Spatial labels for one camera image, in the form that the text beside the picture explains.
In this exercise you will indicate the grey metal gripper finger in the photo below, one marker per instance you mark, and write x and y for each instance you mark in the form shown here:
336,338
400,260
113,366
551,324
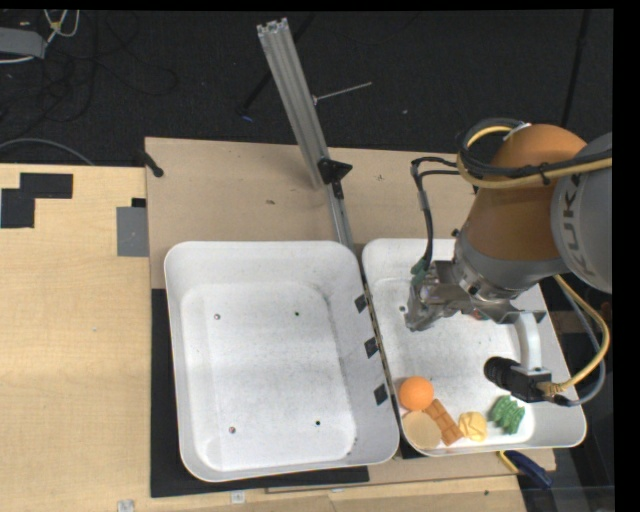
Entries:
415,314
436,318

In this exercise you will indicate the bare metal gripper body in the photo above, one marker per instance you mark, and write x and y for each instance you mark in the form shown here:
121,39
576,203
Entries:
450,290

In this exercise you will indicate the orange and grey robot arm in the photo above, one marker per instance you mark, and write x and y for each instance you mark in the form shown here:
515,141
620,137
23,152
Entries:
520,220

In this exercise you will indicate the white plastic tray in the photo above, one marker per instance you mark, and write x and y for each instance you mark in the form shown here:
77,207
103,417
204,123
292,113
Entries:
450,350
270,360

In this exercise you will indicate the orange toy fruit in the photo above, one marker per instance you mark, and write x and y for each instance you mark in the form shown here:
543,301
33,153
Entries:
416,393

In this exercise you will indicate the orange brown waffle bar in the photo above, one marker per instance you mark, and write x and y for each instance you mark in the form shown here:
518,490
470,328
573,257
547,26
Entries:
447,425

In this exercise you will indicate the round beige biscuit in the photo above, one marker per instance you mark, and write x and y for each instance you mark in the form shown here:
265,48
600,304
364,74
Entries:
421,430

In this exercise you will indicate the pale yellow toy food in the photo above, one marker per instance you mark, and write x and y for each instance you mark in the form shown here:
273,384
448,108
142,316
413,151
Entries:
473,426

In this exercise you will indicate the green toy vegetable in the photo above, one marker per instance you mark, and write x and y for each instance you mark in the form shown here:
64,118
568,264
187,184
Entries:
507,414

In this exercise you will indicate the brown cardboard board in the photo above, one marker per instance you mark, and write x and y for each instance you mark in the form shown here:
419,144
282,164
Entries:
240,200

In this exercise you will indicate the black cylinder on white bracket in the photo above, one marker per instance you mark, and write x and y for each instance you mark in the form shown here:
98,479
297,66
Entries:
515,377

